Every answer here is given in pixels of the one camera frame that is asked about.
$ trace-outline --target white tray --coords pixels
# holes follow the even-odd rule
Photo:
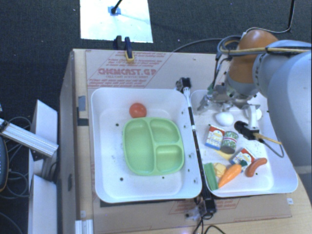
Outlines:
[[[221,108],[215,106],[200,115],[196,114],[196,108],[199,106],[199,102],[206,93],[207,90],[197,90],[191,95],[202,162],[203,164],[219,162],[228,166],[230,165],[228,160],[218,154],[215,149],[205,146],[209,129],[208,124],[219,126],[215,120],[215,115],[221,112]],[[249,104],[260,104],[260,109],[263,115],[258,121],[260,133],[270,138],[277,139],[270,121],[269,113],[267,112],[267,100],[259,94],[256,98],[249,101]],[[235,107],[232,108],[230,112],[234,116],[234,123],[238,120],[248,123],[248,118],[242,110]],[[226,131],[237,132],[234,129],[234,125],[221,128]],[[268,144],[270,144],[277,152],[281,153],[279,145],[269,141]],[[246,177],[244,173],[241,173],[233,181],[224,185],[220,189],[211,191],[214,195],[218,197],[236,197],[291,193],[297,188],[297,175],[286,153],[283,158],[280,158],[265,145],[256,140],[247,140],[241,134],[239,134],[236,150],[238,151],[240,148],[247,148],[258,158],[267,158],[268,163],[264,166],[260,166],[257,169],[257,175],[254,175],[252,178]]]
[[[122,129],[131,119],[130,106],[142,103],[147,117],[172,120],[180,130],[185,162],[181,170],[164,176],[141,176],[127,166]],[[100,88],[91,96],[90,141],[95,154],[95,188],[108,203],[194,198],[202,183],[188,105],[184,95],[169,89]]]

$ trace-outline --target sausage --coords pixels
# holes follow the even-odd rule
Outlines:
[[[256,160],[254,160],[250,165],[249,167],[247,167],[246,169],[246,176],[247,177],[252,177],[254,176],[254,173],[256,171],[256,169],[259,167],[259,166],[262,166],[264,164],[266,164],[268,162],[268,160],[266,158],[258,158]]]

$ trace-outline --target white power strip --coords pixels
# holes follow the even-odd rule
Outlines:
[[[76,220],[76,234],[93,234],[93,220]]]

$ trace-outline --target green sponge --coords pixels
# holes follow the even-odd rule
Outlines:
[[[215,178],[214,165],[212,163],[204,164],[204,171],[210,190],[214,191],[218,189],[218,183]]]

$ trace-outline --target black floor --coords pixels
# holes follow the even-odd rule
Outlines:
[[[242,34],[250,27],[283,31],[291,0],[148,0],[154,43],[140,51],[170,52],[188,42]],[[312,0],[296,0],[292,30],[279,39],[311,42]],[[58,110],[67,58],[73,48],[112,49],[111,41],[80,38],[79,0],[0,0],[1,118],[32,118],[36,100]],[[215,53],[216,42],[185,48]],[[27,172],[27,152],[12,169]],[[301,176],[311,196],[311,174]],[[25,199],[0,199],[0,212],[27,232]],[[0,216],[0,233],[18,233]]]

